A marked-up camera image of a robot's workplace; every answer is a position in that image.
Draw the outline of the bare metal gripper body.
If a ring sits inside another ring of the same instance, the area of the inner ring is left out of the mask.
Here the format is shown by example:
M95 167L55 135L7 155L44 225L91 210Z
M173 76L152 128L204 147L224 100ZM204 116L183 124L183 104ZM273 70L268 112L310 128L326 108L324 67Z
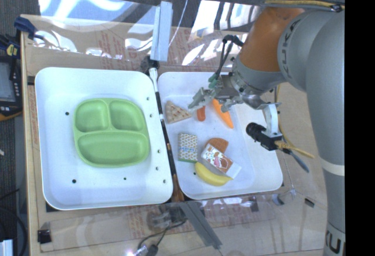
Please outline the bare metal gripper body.
M217 79L215 99L219 104L225 99L236 100L237 104L246 104L253 109L264 109L268 104L261 98L264 91L247 84L238 74L222 74Z

